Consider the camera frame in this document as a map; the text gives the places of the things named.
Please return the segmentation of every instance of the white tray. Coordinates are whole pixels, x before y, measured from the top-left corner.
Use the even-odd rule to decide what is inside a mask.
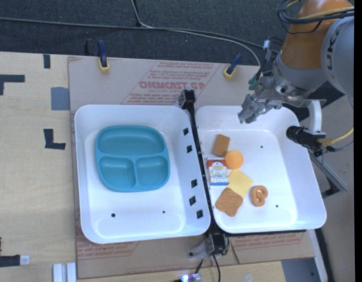
[[[142,125],[164,137],[170,178],[157,190],[115,192],[100,180],[94,144],[108,126]],[[95,243],[196,236],[211,222],[188,115],[176,106],[87,105],[75,114],[80,220]]]
[[[253,180],[253,186],[264,185],[269,196],[264,206],[255,207],[248,193],[233,217],[213,206],[217,225],[233,234],[324,225],[326,210],[307,149],[286,137],[289,126],[299,126],[295,114],[281,108],[260,115],[253,123],[240,124],[240,110],[240,106],[204,106],[196,112],[203,158],[206,163],[207,158],[215,157],[217,134],[230,137],[229,150],[239,150],[244,157],[240,170]],[[225,187],[209,187],[213,205]]]

